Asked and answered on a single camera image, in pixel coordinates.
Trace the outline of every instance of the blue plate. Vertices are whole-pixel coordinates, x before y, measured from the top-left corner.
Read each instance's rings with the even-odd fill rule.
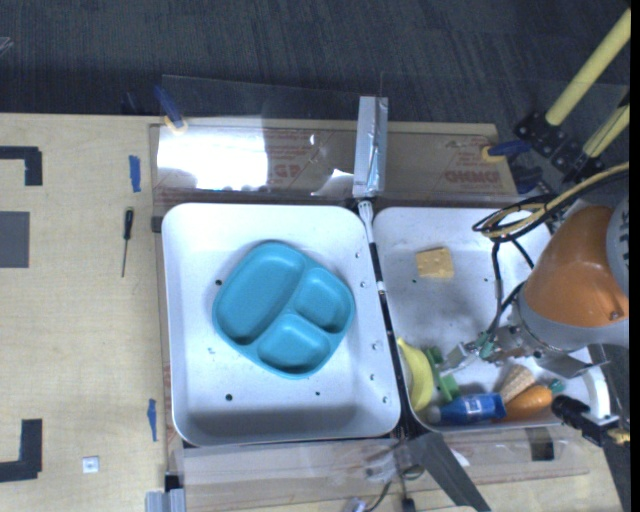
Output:
[[[216,332],[257,365],[308,377],[344,338],[355,312],[349,288],[322,265],[281,242],[253,249],[213,303]]]

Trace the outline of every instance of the blue bottle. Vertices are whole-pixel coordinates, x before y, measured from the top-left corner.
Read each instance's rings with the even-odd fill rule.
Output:
[[[468,425],[489,419],[501,419],[507,415],[499,393],[463,395],[448,404],[427,408],[427,421],[432,424],[449,423]]]

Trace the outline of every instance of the black screwdriver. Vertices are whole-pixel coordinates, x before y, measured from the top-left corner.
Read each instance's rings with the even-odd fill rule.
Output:
[[[124,267],[127,264],[127,246],[131,238],[131,228],[133,227],[133,208],[127,208],[124,214],[124,255],[122,256],[122,276],[124,277]]]

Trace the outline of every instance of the wooden table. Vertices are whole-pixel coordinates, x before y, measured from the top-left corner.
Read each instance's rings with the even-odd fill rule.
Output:
[[[167,467],[148,128],[151,117],[0,114],[0,145],[37,146],[42,186],[0,160],[0,211],[30,212],[28,269],[0,269],[0,461],[18,459],[23,419],[43,421],[37,479],[0,483],[0,510],[139,511]],[[130,155],[142,164],[133,193]],[[135,208],[126,276],[123,215]],[[157,441],[147,417],[156,401]],[[98,456],[97,473],[83,458]],[[589,474],[481,486],[495,510],[621,510],[603,454]],[[416,493],[419,508],[450,505]],[[344,500],[275,511],[340,511]],[[398,510],[388,498],[381,511]]]

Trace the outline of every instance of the yellow tube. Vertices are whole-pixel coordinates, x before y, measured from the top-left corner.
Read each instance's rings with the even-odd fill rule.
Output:
[[[545,119],[550,125],[562,124],[629,39],[631,39],[631,8],[624,12],[549,109]]]
[[[607,121],[594,133],[582,150],[590,158],[597,158],[609,147],[620,132],[629,126],[631,119],[631,104],[618,107]]]

